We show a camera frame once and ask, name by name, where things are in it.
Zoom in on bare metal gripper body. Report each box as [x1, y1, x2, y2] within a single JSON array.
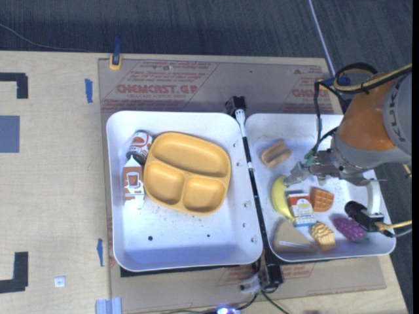
[[308, 149, 372, 187]]

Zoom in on yellow banana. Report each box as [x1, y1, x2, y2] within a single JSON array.
[[270, 175, 296, 222]]

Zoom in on toy hot dog bun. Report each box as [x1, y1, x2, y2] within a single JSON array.
[[260, 139, 293, 169]]

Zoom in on red white yellow carton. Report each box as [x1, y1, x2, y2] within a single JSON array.
[[285, 190, 318, 228]]

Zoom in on orange toy waffle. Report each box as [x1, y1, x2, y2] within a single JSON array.
[[310, 187, 335, 213]]

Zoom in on white plastic tray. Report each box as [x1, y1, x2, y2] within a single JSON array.
[[244, 113, 397, 263], [105, 110, 264, 272]]

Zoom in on thin black and white rod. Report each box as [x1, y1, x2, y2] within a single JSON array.
[[234, 109, 280, 268]]

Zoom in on tan toy sandwich wedge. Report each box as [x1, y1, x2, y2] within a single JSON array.
[[272, 218, 318, 254]]

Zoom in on yellow toy cupcake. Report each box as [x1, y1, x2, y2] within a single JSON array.
[[310, 222, 337, 252]]

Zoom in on purple grapes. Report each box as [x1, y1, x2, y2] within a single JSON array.
[[333, 217, 369, 244]]

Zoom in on orange divided plate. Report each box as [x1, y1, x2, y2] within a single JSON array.
[[143, 131, 232, 217]]

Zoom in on brown cardboard board red print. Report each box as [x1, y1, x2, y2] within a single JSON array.
[[98, 57, 388, 307]]

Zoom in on orange and white can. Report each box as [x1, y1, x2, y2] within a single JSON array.
[[126, 130, 154, 165]]

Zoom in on brown and white carton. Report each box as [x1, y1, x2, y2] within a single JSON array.
[[122, 155, 146, 211]]

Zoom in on black cylinder on white bracket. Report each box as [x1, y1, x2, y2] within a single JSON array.
[[344, 178, 386, 233]]

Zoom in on black block with thin wires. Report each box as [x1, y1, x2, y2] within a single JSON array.
[[225, 96, 247, 116], [258, 262, 284, 289]]

